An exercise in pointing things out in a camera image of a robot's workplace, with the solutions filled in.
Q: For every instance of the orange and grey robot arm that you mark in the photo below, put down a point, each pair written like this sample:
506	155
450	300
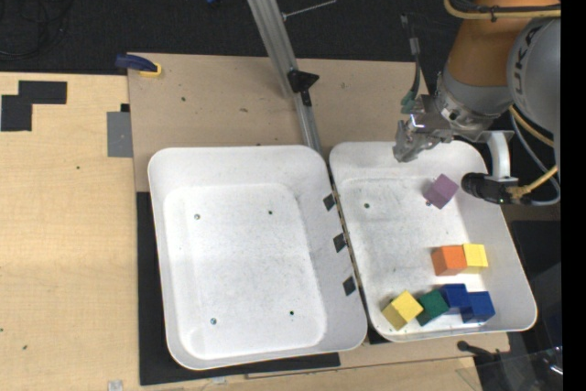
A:
494	41

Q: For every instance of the blue cube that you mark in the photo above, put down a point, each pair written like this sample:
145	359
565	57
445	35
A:
455	294
480	307

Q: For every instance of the white plastic tray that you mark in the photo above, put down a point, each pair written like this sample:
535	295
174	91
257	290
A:
247	261
393	242

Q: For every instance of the green cube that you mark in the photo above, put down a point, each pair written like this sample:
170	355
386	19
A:
432	306

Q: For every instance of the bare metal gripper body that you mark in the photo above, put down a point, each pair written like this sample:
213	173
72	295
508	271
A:
439	119

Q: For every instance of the purple cube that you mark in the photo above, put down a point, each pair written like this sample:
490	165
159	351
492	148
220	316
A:
441	191

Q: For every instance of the black cylinder on white bracket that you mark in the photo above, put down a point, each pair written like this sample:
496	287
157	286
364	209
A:
485	187

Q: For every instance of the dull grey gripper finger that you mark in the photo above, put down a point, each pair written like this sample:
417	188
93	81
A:
419	145
401	145

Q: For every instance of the orange cube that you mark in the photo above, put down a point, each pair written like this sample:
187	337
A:
448	261

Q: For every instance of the brown cardboard board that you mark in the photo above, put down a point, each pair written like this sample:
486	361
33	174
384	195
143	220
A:
220	105

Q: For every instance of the yellow cube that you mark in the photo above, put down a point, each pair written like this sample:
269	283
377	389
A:
476	257
403	309

